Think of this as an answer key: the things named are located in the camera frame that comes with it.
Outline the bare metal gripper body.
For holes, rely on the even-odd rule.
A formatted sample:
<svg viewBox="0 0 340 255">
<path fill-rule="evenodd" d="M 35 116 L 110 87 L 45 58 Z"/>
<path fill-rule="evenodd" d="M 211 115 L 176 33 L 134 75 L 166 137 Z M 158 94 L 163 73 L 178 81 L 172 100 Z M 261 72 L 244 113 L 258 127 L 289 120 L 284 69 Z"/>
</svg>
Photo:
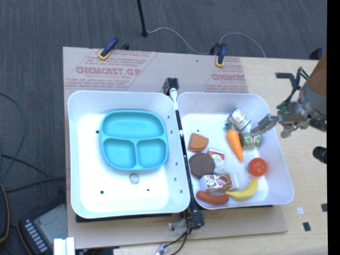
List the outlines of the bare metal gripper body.
<svg viewBox="0 0 340 255">
<path fill-rule="evenodd" d="M 283 127 L 282 138 L 288 138 L 293 131 L 312 127 L 327 132 L 327 116 L 313 108 L 307 100 L 283 101 L 277 107 L 278 123 Z"/>
</svg>

